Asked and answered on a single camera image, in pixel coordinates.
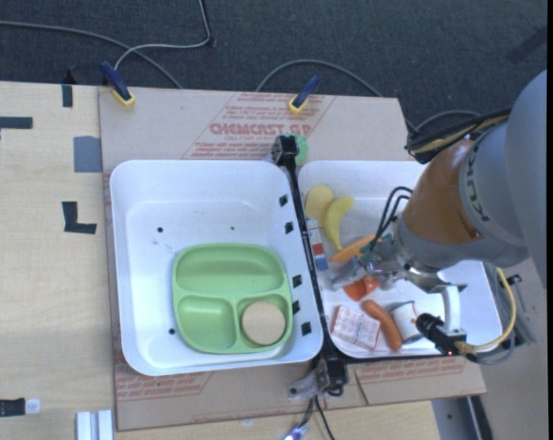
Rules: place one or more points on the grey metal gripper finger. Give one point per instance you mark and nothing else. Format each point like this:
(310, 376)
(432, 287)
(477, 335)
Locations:
(386, 282)
(346, 275)

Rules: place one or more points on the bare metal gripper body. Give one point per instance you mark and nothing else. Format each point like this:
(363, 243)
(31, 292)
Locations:
(390, 264)

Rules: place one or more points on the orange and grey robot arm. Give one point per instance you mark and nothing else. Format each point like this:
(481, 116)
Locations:
(445, 200)

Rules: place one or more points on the orange carrot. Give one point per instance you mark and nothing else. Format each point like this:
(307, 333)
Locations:
(349, 250)

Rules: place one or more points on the white carton red blue print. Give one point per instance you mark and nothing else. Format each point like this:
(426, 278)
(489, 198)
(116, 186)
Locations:
(318, 245)

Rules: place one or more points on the small white can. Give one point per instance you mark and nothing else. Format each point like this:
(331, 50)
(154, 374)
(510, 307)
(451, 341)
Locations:
(404, 321)

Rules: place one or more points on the orange sausage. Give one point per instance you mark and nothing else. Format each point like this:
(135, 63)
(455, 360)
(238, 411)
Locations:
(386, 326)

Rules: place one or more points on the white packet red print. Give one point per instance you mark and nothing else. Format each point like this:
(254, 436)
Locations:
(354, 328)

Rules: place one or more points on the yellow banana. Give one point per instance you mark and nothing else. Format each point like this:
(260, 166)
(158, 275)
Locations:
(335, 220)

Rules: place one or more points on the thin black rod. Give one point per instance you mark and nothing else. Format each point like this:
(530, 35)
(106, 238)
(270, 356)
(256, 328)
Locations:
(303, 227)

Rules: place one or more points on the pale yellow potato chip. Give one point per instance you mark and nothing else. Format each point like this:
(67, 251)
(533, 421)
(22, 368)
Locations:
(317, 200)

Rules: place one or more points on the white plastic tray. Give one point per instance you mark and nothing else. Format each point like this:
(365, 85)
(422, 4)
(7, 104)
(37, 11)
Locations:
(189, 200)
(468, 310)

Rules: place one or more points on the tan round biscuit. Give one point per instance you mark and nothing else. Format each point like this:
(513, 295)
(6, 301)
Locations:
(263, 323)

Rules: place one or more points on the green round object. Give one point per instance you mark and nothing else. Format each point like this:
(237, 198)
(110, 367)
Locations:
(302, 148)

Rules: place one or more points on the green divided plate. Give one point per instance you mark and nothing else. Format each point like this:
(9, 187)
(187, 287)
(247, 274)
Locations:
(212, 278)

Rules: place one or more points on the brown cardboard board red print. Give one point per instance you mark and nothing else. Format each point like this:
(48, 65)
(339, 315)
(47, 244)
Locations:
(166, 122)

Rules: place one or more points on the black cylinder on white bracket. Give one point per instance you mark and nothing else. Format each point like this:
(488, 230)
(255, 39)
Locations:
(441, 330)

